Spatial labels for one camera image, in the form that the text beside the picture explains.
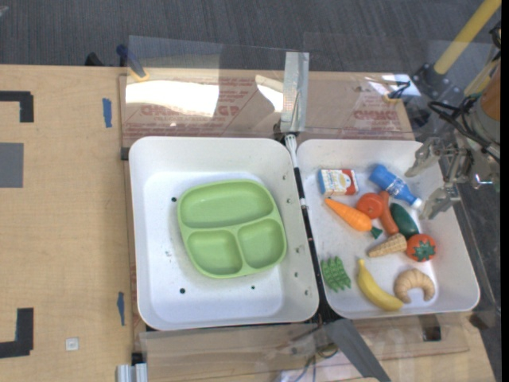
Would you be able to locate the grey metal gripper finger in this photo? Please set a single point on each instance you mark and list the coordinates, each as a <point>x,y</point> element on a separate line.
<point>426,153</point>
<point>439,199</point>

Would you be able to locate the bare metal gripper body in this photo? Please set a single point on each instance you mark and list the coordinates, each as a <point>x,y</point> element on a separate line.
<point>473,164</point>

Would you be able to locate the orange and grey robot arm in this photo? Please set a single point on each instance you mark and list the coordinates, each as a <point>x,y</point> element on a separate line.
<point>491,94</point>

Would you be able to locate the dark green avocado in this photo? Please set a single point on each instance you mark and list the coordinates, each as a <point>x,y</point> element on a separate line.
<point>405,220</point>

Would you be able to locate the blue and white bottle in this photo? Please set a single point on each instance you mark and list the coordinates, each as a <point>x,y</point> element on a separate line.
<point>391,183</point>

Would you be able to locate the red tomato green top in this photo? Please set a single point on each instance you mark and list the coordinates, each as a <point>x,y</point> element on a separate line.
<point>421,247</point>

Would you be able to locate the orange brown sausage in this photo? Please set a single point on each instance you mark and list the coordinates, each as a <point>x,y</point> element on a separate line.
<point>389,221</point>

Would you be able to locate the tan ice cream cone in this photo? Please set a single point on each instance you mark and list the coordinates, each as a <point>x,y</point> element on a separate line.
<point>389,246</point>

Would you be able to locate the orange fruit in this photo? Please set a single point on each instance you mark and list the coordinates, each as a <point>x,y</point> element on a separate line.
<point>370,205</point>

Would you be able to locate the white plastic tray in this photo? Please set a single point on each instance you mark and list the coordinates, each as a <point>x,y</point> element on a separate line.
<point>159,253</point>
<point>453,277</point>

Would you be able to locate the tan croissant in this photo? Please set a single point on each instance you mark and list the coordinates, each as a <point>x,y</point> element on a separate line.
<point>413,279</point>

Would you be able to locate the orange carrot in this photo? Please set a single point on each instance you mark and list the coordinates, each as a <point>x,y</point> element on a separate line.
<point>350,214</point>

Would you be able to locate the white blue red carton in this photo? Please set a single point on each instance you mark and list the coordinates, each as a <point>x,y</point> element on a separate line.
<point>338,182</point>

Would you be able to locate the yellow banana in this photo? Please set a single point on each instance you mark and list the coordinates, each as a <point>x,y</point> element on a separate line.
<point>374,291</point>

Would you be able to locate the green pea pods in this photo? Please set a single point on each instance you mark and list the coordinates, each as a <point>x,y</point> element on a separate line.
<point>336,274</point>

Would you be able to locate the brown cardboard board red print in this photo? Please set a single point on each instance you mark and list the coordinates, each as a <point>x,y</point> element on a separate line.
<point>246,114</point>

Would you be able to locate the green divided plate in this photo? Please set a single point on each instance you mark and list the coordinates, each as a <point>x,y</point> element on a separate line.
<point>226,203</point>

